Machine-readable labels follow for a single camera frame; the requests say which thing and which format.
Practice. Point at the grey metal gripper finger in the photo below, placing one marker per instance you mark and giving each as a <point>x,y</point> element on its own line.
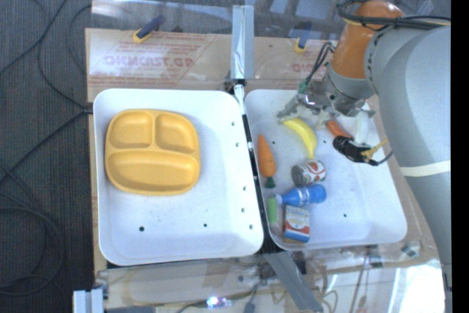
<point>324,118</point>
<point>291,109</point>

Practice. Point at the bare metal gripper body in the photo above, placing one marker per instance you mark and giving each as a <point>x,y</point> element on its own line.
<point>318,97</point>

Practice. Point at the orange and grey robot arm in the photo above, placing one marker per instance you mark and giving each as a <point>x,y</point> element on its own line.
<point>414,91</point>

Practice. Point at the orange sausage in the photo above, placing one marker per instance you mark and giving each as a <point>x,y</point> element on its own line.
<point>336,129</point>

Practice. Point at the yellow banana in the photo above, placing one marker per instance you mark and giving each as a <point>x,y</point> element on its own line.
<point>306,133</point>

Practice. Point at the orange carrot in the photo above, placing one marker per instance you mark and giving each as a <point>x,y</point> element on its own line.
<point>266,155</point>

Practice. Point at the red and white can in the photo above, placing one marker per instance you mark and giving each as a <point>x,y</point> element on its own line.
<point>311,172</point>

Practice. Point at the blue bottle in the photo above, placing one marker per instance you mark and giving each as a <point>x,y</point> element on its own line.
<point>306,195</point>

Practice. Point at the white plastic tray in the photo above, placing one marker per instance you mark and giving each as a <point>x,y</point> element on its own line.
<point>359,194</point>
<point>220,172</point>

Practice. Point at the green cylinder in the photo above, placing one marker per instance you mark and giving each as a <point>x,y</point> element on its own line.
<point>272,210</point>

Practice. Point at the white orange blue carton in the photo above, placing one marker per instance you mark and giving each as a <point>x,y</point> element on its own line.
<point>297,223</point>

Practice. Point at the yellow divided plate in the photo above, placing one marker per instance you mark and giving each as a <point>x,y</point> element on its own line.
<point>152,154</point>

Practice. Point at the brown cardboard board red print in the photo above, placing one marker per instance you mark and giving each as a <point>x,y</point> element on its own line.
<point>154,58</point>

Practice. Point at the black cylinder on white bracket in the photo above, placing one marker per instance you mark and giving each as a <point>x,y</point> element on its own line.
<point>350,148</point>

